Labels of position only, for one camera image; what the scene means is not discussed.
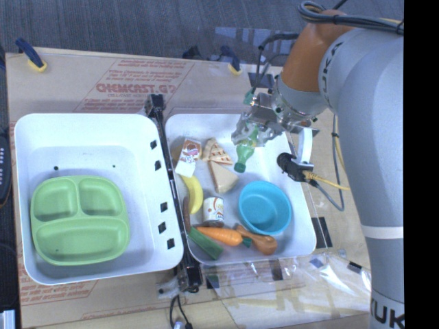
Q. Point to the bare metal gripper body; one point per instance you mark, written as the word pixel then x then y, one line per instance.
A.
pixel 271 113

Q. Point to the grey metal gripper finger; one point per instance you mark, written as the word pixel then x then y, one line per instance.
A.
pixel 267 137
pixel 240 132

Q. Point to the green plastic bottle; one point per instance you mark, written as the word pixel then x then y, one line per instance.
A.
pixel 245 153

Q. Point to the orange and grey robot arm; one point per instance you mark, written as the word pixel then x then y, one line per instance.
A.
pixel 363 122

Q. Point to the toy pizza slice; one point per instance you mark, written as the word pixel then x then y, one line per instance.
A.
pixel 216 153

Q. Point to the pale yellow bread wedge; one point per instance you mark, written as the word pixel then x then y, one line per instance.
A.
pixel 223 178

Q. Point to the white and brown carton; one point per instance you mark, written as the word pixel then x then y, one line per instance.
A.
pixel 188 156

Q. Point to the blue bowl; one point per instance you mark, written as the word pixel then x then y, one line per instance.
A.
pixel 264 207

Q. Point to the yellow banana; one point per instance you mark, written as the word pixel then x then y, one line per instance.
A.
pixel 195 194

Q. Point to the small white and orange can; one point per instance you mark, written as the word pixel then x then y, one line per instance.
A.
pixel 213 211

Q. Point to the white plastic tray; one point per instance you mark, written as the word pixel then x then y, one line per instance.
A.
pixel 302 225
pixel 85 132

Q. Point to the orange carrot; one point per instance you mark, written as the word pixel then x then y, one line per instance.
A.
pixel 219 235

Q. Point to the brown chicken drumstick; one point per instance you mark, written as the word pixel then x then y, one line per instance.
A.
pixel 265 243

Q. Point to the green cucumber stick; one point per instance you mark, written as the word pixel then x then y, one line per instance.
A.
pixel 205 243

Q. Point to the brown cardboard board red print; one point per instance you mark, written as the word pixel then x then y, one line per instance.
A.
pixel 85 81

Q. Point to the green divided plate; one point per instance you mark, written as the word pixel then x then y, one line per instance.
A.
pixel 80 221

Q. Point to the black cylinder on white bracket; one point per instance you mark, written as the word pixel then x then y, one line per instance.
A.
pixel 298 166

